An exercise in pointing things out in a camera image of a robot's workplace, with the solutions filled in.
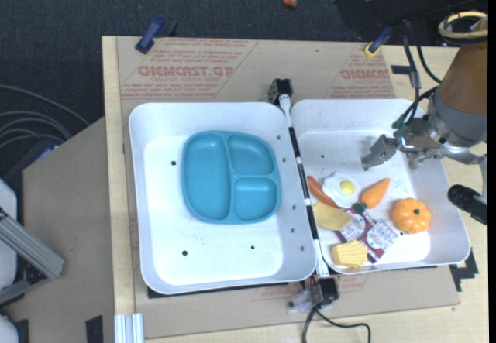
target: toy pumpkin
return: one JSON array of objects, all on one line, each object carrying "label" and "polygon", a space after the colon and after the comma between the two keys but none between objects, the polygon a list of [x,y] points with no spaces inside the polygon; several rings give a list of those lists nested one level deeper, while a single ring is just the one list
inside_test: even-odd
[{"label": "toy pumpkin", "polygon": [[414,198],[399,200],[394,206],[393,220],[407,233],[419,233],[429,228],[431,212],[424,203]]}]

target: orange carrot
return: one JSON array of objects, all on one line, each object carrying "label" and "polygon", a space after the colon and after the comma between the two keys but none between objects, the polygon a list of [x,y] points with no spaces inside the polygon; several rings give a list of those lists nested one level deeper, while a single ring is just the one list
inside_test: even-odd
[{"label": "orange carrot", "polygon": [[376,184],[373,184],[362,193],[360,201],[365,203],[367,208],[374,208],[384,198],[390,182],[391,178],[384,178]]},{"label": "orange carrot", "polygon": [[308,189],[310,190],[310,193],[316,196],[319,199],[319,201],[321,201],[324,204],[330,205],[331,207],[340,208],[340,206],[337,205],[331,197],[329,197],[327,194],[324,193],[322,187],[319,185],[319,182],[317,182],[317,180],[314,177],[308,175],[307,181],[308,181]]}]

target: wooden table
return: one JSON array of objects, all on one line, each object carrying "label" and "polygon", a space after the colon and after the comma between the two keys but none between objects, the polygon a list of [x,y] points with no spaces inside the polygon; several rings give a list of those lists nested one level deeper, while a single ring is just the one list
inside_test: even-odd
[{"label": "wooden table", "polygon": [[[112,264],[115,312],[130,315],[136,312],[133,290],[133,270],[129,237],[128,203],[126,195],[126,168],[122,152],[123,128],[121,98],[119,94],[119,61],[117,38],[102,39],[105,85],[105,120],[108,147],[108,184],[112,226]],[[442,77],[453,60],[456,49],[425,47],[423,49],[431,70]],[[404,50],[400,46],[383,46],[387,66],[406,65]],[[398,98],[412,98],[413,91],[405,76],[393,75],[391,82]],[[485,145],[476,146],[478,153],[487,152]],[[478,166],[463,166],[450,159],[443,164],[451,184],[463,184],[476,190],[481,188],[481,172]],[[479,273],[473,280],[462,282],[460,305],[425,310],[409,310],[397,313],[374,314],[364,317],[339,319],[340,323],[366,322],[372,330],[373,341],[489,341],[488,327],[488,254],[487,226],[462,213],[463,221],[473,247]],[[312,322],[307,338],[309,341],[366,341],[364,328],[341,329],[330,327],[324,321]],[[300,341],[302,324],[282,324],[262,328],[158,338],[150,341]]]}]

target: egg yolk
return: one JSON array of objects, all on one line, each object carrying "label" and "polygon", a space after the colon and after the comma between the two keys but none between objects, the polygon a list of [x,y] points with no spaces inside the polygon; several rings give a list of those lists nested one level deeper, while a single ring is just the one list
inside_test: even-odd
[{"label": "egg yolk", "polygon": [[355,187],[349,180],[342,180],[339,182],[339,188],[344,194],[355,193]]}]

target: orange object on floor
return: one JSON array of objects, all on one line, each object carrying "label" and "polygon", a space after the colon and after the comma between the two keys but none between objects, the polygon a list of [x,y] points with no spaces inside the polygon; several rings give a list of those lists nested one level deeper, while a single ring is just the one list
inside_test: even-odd
[{"label": "orange object on floor", "polygon": [[298,0],[283,0],[283,3],[294,9],[298,5]]}]

